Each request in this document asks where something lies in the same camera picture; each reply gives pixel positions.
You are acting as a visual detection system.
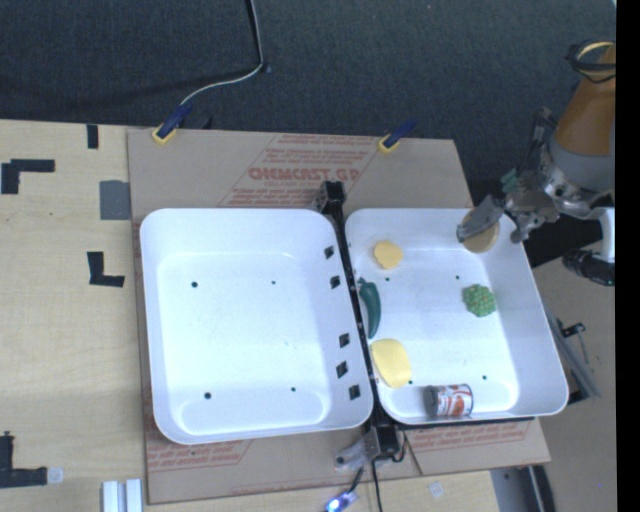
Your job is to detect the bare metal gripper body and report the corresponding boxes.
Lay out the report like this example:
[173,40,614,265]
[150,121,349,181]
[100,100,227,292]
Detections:
[501,170,612,226]

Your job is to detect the tan round biscuit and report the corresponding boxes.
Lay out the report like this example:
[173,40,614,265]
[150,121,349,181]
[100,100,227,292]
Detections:
[461,218,501,255]

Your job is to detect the green grapes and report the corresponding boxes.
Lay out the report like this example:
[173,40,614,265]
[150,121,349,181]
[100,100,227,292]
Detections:
[461,283,497,318]

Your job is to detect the small yellow crisp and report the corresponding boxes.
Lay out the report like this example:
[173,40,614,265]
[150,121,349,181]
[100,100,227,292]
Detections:
[371,239,405,270]

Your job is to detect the white plastic tray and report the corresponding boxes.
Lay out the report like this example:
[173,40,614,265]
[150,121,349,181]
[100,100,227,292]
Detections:
[344,207,571,427]
[138,207,376,446]

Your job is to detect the green chilli pepper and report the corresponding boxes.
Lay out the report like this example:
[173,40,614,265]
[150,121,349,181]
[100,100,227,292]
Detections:
[356,277,383,340]

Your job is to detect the thin black rod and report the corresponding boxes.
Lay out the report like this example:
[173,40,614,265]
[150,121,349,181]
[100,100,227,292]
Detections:
[329,198,384,431]

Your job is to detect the red and white can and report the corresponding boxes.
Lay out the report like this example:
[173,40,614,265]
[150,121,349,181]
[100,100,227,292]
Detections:
[422,382,475,418]

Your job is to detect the brown cardboard board red print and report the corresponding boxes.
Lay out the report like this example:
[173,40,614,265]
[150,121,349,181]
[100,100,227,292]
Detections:
[125,126,552,506]

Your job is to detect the black cylinder on white bracket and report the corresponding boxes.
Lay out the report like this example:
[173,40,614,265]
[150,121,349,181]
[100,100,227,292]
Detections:
[561,206,617,287]

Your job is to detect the black block with thin wires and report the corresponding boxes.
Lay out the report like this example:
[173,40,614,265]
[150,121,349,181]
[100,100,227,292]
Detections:
[368,423,402,459]
[315,180,348,215]

